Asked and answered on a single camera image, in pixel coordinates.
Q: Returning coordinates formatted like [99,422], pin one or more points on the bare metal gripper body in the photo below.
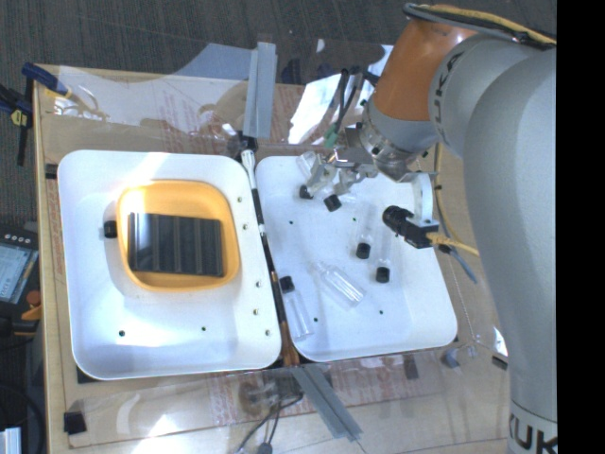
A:
[387,161]

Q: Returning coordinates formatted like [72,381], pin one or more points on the clear bottle with black cap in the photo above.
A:
[363,250]
[298,310]
[383,274]
[305,191]
[333,202]

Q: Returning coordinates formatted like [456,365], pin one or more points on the brown cardboard board red print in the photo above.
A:
[142,107]

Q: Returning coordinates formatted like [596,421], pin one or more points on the white plastic tray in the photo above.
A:
[156,334]
[331,234]

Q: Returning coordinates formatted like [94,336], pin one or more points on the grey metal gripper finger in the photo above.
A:
[350,181]
[323,173]

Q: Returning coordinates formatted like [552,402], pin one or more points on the black ribbed rectangular block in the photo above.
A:
[175,244]

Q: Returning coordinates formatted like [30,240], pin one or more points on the thin black and white rod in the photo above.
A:
[264,244]

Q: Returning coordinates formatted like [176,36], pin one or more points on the clear bottle without cap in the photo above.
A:
[341,285]

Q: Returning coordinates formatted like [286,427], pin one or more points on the black cylinder on white bracket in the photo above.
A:
[407,225]

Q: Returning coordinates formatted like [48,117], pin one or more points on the black round cap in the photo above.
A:
[110,229]

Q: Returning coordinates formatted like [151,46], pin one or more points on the yellow rounded square plate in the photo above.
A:
[179,197]

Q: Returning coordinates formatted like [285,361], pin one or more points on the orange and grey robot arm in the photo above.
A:
[510,159]

